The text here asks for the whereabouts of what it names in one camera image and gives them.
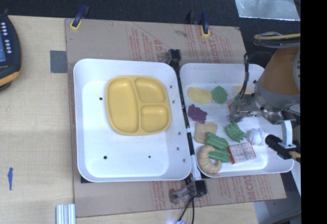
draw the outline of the cardboard sheet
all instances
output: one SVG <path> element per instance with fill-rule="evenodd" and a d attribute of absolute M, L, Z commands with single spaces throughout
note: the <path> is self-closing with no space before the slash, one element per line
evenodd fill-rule
<path fill-rule="evenodd" d="M 173 204 L 171 190 L 184 181 L 90 183 L 77 168 L 73 68 L 84 58 L 160 62 L 169 49 L 180 49 L 186 63 L 242 63 L 245 48 L 236 27 L 211 26 L 202 37 L 192 24 L 82 20 L 77 31 L 65 21 L 69 106 L 77 217 L 183 208 Z M 244 203 L 285 198 L 280 174 L 205 179 L 207 194 L 195 206 Z"/>

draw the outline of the toy bread slice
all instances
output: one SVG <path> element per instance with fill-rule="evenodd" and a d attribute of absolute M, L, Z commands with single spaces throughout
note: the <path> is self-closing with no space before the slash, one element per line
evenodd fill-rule
<path fill-rule="evenodd" d="M 217 124 L 213 121 L 208 121 L 205 123 L 196 122 L 195 123 L 195 135 L 194 140 L 198 143 L 205 144 L 206 134 L 210 132 L 216 134 Z"/>

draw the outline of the toy food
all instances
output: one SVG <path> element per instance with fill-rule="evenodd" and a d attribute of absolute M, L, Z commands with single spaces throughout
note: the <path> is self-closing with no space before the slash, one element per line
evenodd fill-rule
<path fill-rule="evenodd" d="M 230 146 L 227 150 L 231 154 L 230 159 L 232 164 L 256 158 L 253 147 L 249 142 Z"/>
<path fill-rule="evenodd" d="M 206 173 L 215 174 L 221 169 L 222 162 L 219 160 L 214 164 L 209 158 L 209 152 L 214 152 L 215 148 L 211 145 L 204 145 L 198 153 L 198 165 Z"/>
<path fill-rule="evenodd" d="M 217 86 L 215 89 L 213 89 L 212 95 L 215 102 L 219 104 L 223 104 L 227 100 L 227 92 L 221 86 Z"/>
<path fill-rule="evenodd" d="M 199 104 L 208 104 L 213 100 L 211 92 L 198 87 L 190 87 L 188 96 L 192 101 Z"/>
<path fill-rule="evenodd" d="M 215 148 L 213 152 L 209 152 L 209 158 L 219 160 L 222 163 L 231 162 L 230 153 L 227 150 L 220 150 L 218 148 Z"/>
<path fill-rule="evenodd" d="M 205 123 L 196 122 L 195 123 L 195 134 L 194 140 L 198 143 L 205 144 L 207 138 L 207 133 L 215 134 L 217 131 L 217 124 L 213 121 L 208 121 Z"/>
<path fill-rule="evenodd" d="M 200 108 L 195 107 L 194 104 L 189 106 L 188 110 L 188 116 L 194 120 L 198 121 L 200 123 L 205 123 L 207 113 L 205 111 L 202 111 Z"/>
<path fill-rule="evenodd" d="M 248 133 L 247 139 L 252 145 L 263 146 L 267 135 L 263 129 L 253 129 Z"/>
<path fill-rule="evenodd" d="M 210 132 L 206 133 L 205 143 L 220 150 L 227 150 L 227 148 L 229 147 L 229 144 L 226 141 L 226 139 L 220 138 L 217 135 L 212 134 Z"/>
<path fill-rule="evenodd" d="M 240 142 L 246 136 L 246 134 L 242 132 L 241 129 L 238 127 L 236 122 L 232 122 L 227 125 L 225 127 L 225 131 L 232 140 L 237 142 Z"/>
<path fill-rule="evenodd" d="M 240 92 L 241 90 L 242 90 L 242 85 L 237 87 L 237 92 Z M 251 93 L 252 92 L 248 88 L 245 89 L 245 94 L 251 94 Z"/>

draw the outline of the purple toy food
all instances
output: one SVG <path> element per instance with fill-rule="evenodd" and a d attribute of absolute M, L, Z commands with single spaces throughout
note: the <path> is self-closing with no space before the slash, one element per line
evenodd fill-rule
<path fill-rule="evenodd" d="M 200 108 L 195 107 L 194 104 L 189 106 L 188 110 L 188 116 L 194 120 L 198 121 L 200 123 L 205 123 L 207 113 L 205 111 L 202 111 Z"/>

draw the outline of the blue tape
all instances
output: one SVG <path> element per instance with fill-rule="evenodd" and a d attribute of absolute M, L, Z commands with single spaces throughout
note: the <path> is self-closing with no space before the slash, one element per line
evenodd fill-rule
<path fill-rule="evenodd" d="M 8 172 L 9 190 L 12 190 L 12 175 L 13 175 L 12 171 L 13 171 L 13 168 L 10 167 L 9 172 Z"/>

